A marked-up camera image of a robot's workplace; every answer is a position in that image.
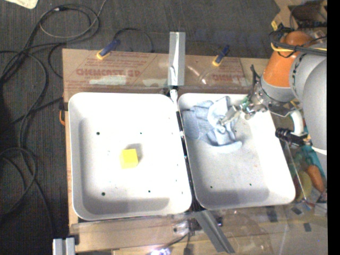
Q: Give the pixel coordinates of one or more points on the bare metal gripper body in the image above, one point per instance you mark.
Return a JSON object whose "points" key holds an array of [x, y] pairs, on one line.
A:
{"points": [[255, 102]]}

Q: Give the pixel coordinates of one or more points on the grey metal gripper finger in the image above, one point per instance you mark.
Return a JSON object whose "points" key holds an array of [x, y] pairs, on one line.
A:
{"points": [[233, 118], [228, 113]]}

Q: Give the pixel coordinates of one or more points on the light blue cloth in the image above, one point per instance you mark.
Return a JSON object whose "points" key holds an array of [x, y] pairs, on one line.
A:
{"points": [[202, 121]]}

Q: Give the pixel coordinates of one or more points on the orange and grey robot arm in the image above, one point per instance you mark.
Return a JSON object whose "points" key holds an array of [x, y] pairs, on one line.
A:
{"points": [[308, 89]]}

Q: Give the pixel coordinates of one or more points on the white plastic tray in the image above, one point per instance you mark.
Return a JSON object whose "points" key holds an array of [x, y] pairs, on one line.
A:
{"points": [[119, 190], [233, 177]]}

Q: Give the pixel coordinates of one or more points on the orange carrot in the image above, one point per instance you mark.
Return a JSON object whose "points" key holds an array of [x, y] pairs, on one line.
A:
{"points": [[316, 178]]}

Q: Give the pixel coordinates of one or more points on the yellow cube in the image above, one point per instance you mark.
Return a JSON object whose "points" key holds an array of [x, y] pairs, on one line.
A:
{"points": [[129, 159]]}

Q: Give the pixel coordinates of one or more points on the brown cardboard board red print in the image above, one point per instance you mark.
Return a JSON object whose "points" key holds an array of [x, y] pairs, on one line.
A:
{"points": [[111, 73]]}

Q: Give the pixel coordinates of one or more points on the black cylinder on white bracket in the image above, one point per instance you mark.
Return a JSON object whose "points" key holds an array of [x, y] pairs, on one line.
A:
{"points": [[289, 135]]}

